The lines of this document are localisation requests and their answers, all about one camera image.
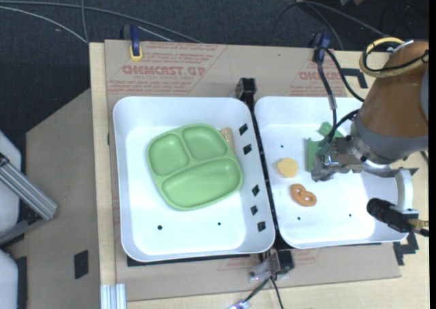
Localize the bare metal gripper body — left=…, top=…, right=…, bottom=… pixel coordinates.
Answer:
left=319, top=135, right=373, bottom=175

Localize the green flat toy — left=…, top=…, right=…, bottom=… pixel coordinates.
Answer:
left=305, top=121, right=345, bottom=173

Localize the orange pretzel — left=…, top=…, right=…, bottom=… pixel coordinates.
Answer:
left=290, top=183, right=318, bottom=208

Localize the yellow round biscuit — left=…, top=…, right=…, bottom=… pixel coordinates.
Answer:
left=275, top=157, right=300, bottom=179

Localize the white plastic tray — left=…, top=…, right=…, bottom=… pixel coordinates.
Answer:
left=112, top=95, right=277, bottom=263
left=253, top=95, right=410, bottom=250

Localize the beige wafer biscuit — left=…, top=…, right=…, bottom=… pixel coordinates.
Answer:
left=219, top=127, right=236, bottom=150

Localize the green divided plate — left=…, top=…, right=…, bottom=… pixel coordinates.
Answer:
left=146, top=123, right=245, bottom=212

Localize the brown cardboard board red print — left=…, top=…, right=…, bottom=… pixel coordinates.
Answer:
left=104, top=39, right=402, bottom=302

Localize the black cylinder on white bracket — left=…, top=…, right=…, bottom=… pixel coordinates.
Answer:
left=366, top=168, right=420, bottom=233

